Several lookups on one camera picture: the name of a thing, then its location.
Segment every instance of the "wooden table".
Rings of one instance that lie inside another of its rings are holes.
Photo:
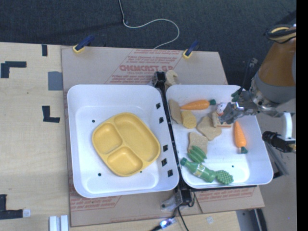
[[[6,208],[30,209],[28,218],[0,220],[0,230],[48,230],[50,216],[69,215],[63,91],[48,89],[48,72],[62,71],[61,46],[48,57],[37,44],[0,43],[0,63],[26,61],[0,78],[0,194]],[[42,106],[59,123],[43,122]],[[235,211],[184,216],[189,230],[239,231]],[[70,230],[151,230],[162,219],[112,223]],[[168,230],[185,230],[179,217]]]

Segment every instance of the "cardboard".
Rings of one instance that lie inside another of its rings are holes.
[[[150,218],[170,217],[161,202],[173,191],[88,199],[81,197],[72,181],[67,92],[77,84],[150,84],[154,72],[173,70],[177,84],[227,85],[218,52],[195,51],[189,59],[183,51],[86,47],[75,54],[62,47],[65,132],[69,173],[71,226],[84,226]],[[183,215],[263,207],[258,187],[196,192],[197,203]]]

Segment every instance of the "divided yellow plate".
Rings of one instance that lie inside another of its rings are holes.
[[[160,143],[147,125],[132,113],[120,113],[101,123],[92,134],[93,146],[119,176],[142,171],[160,154]]]

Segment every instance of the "orange carrot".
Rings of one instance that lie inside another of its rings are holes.
[[[236,146],[241,149],[241,153],[247,153],[247,149],[245,148],[247,141],[238,121],[234,122],[234,139]]]
[[[181,106],[182,110],[204,110],[207,109],[210,105],[215,105],[216,101],[214,99],[208,101],[205,99],[193,101]]]

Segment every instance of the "green bottle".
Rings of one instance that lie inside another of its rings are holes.
[[[201,163],[189,162],[185,157],[182,158],[180,164],[187,167],[193,175],[204,179],[206,182],[213,182],[216,177],[215,171],[208,169]]]

